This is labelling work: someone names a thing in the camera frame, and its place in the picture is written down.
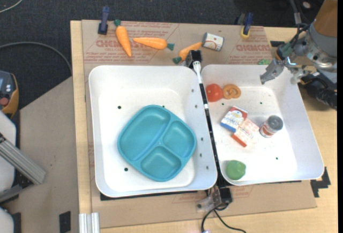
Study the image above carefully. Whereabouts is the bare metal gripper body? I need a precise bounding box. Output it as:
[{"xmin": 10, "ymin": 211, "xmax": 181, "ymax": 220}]
[{"xmin": 275, "ymin": 43, "xmax": 338, "ymax": 71}]

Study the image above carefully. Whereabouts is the orange pretzel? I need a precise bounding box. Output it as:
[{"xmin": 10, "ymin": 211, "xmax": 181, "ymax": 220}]
[{"xmin": 222, "ymin": 84, "xmax": 242, "ymax": 100}]

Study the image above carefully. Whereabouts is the red and white can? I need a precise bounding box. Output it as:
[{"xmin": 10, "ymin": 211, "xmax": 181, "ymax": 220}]
[{"xmin": 258, "ymin": 115, "xmax": 284, "ymax": 139}]

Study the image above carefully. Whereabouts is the blue and white carton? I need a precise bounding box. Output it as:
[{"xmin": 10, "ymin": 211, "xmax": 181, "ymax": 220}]
[{"xmin": 220, "ymin": 105, "xmax": 249, "ymax": 133}]

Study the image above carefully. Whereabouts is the red tomato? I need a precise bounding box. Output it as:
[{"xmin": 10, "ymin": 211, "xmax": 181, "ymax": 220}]
[{"xmin": 205, "ymin": 83, "xmax": 224, "ymax": 103}]

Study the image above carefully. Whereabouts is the white can with orange print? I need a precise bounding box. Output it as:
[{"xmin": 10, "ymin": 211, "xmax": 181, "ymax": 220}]
[{"xmin": 201, "ymin": 32, "xmax": 225, "ymax": 52}]

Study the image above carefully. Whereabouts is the orange and white carton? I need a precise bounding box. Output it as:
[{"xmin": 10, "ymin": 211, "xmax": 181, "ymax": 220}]
[{"xmin": 231, "ymin": 118, "xmax": 260, "ymax": 148}]

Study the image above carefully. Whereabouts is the thin black and white rod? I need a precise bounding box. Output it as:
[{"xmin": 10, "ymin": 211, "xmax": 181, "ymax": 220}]
[{"xmin": 192, "ymin": 61, "xmax": 223, "ymax": 187}]

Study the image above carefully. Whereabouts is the white plastic tray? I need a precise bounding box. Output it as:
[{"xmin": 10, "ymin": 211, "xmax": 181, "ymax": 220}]
[
  {"xmin": 88, "ymin": 65, "xmax": 218, "ymax": 198},
  {"xmin": 200, "ymin": 63, "xmax": 325, "ymax": 186}
]

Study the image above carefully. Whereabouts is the orange carrot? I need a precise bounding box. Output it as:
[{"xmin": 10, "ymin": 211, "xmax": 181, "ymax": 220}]
[
  {"xmin": 114, "ymin": 19, "xmax": 133, "ymax": 58},
  {"xmin": 172, "ymin": 41, "xmax": 203, "ymax": 65},
  {"xmin": 132, "ymin": 36, "xmax": 175, "ymax": 51}
]

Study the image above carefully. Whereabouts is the green apple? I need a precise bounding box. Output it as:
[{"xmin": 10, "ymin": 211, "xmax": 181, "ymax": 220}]
[{"xmin": 225, "ymin": 160, "xmax": 247, "ymax": 181}]

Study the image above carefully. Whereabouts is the blue divided plate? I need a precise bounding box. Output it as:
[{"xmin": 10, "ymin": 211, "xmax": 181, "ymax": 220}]
[{"xmin": 117, "ymin": 104, "xmax": 198, "ymax": 183}]

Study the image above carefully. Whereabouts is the brown cardboard board red print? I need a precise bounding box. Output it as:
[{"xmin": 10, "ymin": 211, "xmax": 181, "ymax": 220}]
[{"xmin": 81, "ymin": 19, "xmax": 318, "ymax": 229}]

